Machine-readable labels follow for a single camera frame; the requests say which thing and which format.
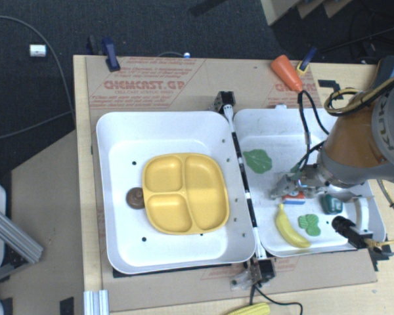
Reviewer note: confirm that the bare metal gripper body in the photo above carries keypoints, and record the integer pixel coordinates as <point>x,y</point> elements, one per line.
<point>310,179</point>

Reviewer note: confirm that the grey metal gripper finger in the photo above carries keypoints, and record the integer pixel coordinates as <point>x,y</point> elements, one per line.
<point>287,176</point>
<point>280,189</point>

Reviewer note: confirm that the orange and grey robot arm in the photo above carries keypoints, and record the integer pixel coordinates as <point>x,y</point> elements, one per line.
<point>354,143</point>

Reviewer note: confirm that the red white blue carton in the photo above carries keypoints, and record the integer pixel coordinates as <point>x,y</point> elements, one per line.
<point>295,201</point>

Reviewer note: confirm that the teal can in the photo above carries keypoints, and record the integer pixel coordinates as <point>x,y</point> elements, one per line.
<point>331,204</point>

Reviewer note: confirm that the green lettuce leaf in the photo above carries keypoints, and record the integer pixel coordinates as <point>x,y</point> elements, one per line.
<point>257,161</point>

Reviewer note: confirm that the yellow banana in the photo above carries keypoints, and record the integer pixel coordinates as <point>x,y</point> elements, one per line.
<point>287,228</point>

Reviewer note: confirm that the green broccoli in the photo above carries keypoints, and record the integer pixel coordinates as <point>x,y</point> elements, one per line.
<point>310,225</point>

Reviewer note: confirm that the thin black and white rod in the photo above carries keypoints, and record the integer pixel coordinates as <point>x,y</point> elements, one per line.
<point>240,162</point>

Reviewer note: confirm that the white plastic tray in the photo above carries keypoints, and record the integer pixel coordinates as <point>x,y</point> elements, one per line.
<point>170,251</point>
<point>269,130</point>

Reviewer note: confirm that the yellow divided plate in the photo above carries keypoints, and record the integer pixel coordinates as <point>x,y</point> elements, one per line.
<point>187,195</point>

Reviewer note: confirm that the orange carrot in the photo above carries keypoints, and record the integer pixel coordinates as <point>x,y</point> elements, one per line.
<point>287,72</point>

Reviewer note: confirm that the yellow corn cob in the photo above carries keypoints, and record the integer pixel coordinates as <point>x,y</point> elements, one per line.
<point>253,309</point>

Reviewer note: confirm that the brown cardboard board red print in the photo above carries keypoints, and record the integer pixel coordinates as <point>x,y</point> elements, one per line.
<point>184,84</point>

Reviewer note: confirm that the brown doughnut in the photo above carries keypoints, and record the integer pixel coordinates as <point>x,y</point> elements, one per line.
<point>134,199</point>

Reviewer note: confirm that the small white box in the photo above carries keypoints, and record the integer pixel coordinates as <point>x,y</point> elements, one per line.
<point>37,50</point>

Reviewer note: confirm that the black cylinder on white bracket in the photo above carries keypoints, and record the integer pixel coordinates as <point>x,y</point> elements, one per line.
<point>349,230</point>

